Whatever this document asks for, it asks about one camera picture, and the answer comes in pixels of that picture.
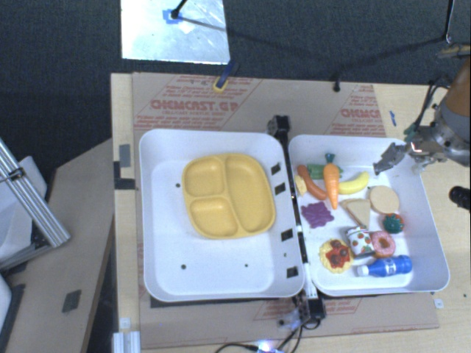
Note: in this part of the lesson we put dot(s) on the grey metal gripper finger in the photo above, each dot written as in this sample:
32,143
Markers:
397,151
382,165

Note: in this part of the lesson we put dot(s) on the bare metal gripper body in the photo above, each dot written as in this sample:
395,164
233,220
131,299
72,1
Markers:
439,145

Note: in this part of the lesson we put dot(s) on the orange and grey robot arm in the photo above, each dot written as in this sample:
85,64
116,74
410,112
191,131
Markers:
458,94

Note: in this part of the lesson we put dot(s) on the yellow banana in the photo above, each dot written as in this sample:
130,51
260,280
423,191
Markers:
355,186

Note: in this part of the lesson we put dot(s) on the round tan biscuit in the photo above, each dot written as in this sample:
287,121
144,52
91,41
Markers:
384,200

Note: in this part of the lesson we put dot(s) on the triangular bread slice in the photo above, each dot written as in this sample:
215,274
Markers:
360,212

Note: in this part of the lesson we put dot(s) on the orange carrot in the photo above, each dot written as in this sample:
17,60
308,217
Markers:
332,182

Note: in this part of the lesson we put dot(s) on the green and red strawberry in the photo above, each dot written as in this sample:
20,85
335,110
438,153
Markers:
393,223

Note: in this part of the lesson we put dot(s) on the green vegetable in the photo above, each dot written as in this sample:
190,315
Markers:
314,169

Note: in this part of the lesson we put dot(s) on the orange sausage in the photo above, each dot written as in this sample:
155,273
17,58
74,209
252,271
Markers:
314,188

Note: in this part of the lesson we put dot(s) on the pink doughnut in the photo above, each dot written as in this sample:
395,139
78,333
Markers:
384,245

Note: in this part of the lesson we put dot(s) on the white carton with strawberry print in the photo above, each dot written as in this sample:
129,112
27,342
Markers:
358,243

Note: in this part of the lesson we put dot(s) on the purple grapes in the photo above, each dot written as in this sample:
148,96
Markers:
317,214

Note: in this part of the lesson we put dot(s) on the white plastic tray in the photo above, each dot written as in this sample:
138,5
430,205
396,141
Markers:
221,263
419,241

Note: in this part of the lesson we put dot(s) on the yellow corn piece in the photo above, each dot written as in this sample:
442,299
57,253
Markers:
301,185

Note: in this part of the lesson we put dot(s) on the thin black and white rod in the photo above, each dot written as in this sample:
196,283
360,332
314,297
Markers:
296,204

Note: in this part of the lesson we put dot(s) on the blue bottle with white cap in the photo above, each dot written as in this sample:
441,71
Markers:
390,266

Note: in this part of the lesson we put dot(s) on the yellow divided plate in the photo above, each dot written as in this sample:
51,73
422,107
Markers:
243,189

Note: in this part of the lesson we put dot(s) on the brown cardboard board red print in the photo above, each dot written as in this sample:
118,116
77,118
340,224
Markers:
206,101

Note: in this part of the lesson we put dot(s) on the black cylinder on white bracket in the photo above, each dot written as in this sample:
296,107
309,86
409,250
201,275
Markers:
461,197

